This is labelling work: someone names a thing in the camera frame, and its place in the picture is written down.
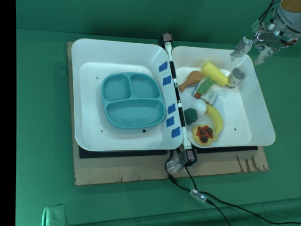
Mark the yellow banana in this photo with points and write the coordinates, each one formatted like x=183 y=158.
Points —
x=217 y=119

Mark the small white carton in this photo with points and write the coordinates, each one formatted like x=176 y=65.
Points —
x=209 y=96

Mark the brown chicken drumstick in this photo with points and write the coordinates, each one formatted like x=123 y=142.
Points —
x=191 y=80

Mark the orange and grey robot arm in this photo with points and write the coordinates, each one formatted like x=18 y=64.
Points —
x=291 y=1

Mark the green broccoli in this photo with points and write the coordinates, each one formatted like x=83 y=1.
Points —
x=190 y=115

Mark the yellow mustard bottle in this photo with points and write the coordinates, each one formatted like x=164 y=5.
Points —
x=214 y=73

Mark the blue divided plate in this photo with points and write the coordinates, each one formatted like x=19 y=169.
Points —
x=133 y=100

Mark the small white can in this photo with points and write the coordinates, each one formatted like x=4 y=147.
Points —
x=236 y=77

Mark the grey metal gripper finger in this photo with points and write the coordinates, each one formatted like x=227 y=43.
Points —
x=263 y=55
x=241 y=48

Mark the green and red bottle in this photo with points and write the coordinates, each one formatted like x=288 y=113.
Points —
x=205 y=86

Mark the white egg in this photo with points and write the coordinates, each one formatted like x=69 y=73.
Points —
x=200 y=106

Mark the yellow spaghetti with meatballs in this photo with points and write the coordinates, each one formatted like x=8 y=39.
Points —
x=204 y=135

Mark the black and white thin rod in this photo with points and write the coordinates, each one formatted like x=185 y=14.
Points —
x=175 y=83

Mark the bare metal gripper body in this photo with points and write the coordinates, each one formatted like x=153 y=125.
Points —
x=272 y=35

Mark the white plastic tray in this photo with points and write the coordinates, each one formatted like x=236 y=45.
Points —
x=244 y=116
x=91 y=126

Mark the brown cardboard board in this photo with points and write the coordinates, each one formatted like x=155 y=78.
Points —
x=122 y=168

